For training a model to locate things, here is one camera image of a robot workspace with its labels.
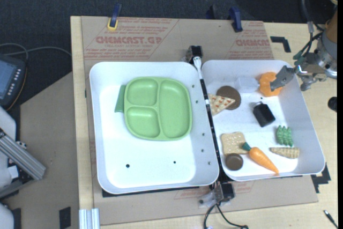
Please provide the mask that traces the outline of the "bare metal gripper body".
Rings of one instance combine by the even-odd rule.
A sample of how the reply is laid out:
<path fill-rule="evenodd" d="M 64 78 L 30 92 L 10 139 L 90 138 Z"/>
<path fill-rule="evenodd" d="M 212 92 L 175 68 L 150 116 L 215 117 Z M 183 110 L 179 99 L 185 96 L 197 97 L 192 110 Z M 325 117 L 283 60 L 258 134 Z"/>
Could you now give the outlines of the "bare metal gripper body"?
<path fill-rule="evenodd" d="M 337 47 L 317 47 L 306 57 L 301 56 L 294 65 L 296 68 L 300 66 L 302 73 L 324 74 L 329 78 L 337 79 Z"/>

